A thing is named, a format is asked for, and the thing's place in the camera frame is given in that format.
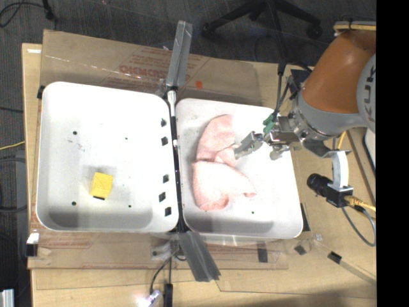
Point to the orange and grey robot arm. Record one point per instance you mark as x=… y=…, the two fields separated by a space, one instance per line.
x=335 y=78

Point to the brown cardboard board red print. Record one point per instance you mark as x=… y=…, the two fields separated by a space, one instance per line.
x=96 y=62

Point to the black cylinder on white bracket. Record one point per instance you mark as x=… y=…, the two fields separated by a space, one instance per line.
x=332 y=189

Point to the yellow cube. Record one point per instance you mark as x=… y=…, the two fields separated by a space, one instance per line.
x=101 y=185

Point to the white plastic tray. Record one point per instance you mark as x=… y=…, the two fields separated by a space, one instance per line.
x=271 y=203
x=105 y=158

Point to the pink cloth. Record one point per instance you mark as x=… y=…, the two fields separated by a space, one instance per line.
x=217 y=177

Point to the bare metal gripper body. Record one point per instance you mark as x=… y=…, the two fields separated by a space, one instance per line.
x=286 y=134

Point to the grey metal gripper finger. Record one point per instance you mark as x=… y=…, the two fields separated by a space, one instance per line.
x=249 y=144
x=278 y=153

